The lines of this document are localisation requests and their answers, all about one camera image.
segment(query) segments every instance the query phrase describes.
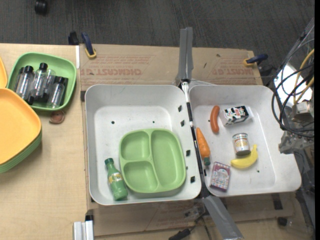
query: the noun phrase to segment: chair caster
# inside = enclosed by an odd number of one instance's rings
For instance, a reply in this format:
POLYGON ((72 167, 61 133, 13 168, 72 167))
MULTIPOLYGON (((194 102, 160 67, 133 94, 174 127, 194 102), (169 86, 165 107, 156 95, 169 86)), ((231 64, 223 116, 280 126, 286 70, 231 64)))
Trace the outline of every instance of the chair caster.
POLYGON ((48 3, 44 0, 36 0, 34 10, 38 14, 46 14, 48 10, 48 3))

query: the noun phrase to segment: tin can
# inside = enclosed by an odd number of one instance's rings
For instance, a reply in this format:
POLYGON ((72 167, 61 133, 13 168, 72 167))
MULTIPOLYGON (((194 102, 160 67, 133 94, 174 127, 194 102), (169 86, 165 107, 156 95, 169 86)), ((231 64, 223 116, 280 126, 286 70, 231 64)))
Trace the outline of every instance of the tin can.
POLYGON ((239 157, 246 156, 250 154, 250 145, 248 141, 248 134, 237 133, 232 136, 233 146, 235 154, 239 157))

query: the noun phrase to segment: yellow cable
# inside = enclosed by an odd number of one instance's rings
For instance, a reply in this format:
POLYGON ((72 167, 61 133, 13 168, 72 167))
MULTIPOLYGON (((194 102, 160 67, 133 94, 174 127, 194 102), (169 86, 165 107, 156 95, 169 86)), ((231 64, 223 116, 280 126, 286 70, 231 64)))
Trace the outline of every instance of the yellow cable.
POLYGON ((315 77, 312 77, 312 79, 310 80, 310 82, 308 83, 308 85, 304 88, 304 90, 301 92, 300 96, 298 97, 298 99, 295 101, 294 104, 297 104, 298 101, 302 98, 302 96, 305 94, 305 92, 309 89, 310 86, 313 85, 313 83, 315 82, 315 77))
MULTIPOLYGON (((301 64, 301 66, 300 66, 300 70, 301 69, 303 69, 304 68, 304 66, 305 66, 305 64, 307 63, 307 61, 308 61, 308 59, 313 55, 315 53, 315 49, 313 48, 309 53, 308 53, 308 55, 304 58, 304 60, 303 60, 303 62, 302 62, 302 64, 301 64)), ((298 84, 298 80, 299 80, 299 76, 300 76, 300 74, 301 74, 301 72, 299 72, 298 74, 296 74, 296 79, 295 79, 295 83, 294 83, 294 87, 293 88, 296 88, 296 86, 297 86, 297 84, 298 84)), ((297 100, 296 100, 296 93, 294 93, 294 95, 293 95, 293 104, 297 104, 297 100)))

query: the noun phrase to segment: bottle label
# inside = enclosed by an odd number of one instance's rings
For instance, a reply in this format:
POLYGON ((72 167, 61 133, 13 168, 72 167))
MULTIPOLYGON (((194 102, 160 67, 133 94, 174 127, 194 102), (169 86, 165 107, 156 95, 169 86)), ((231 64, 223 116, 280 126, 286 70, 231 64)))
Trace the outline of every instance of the bottle label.
POLYGON ((114 182, 123 181, 122 175, 119 172, 112 173, 108 178, 108 183, 111 185, 114 182))

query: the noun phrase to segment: brown round object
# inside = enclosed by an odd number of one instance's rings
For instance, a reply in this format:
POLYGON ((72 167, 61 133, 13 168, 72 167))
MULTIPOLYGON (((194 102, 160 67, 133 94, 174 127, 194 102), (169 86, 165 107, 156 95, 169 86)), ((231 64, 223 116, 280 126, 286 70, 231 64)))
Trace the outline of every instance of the brown round object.
POLYGON ((64 119, 65 113, 62 110, 58 110, 51 113, 49 122, 53 124, 61 124, 64 119))

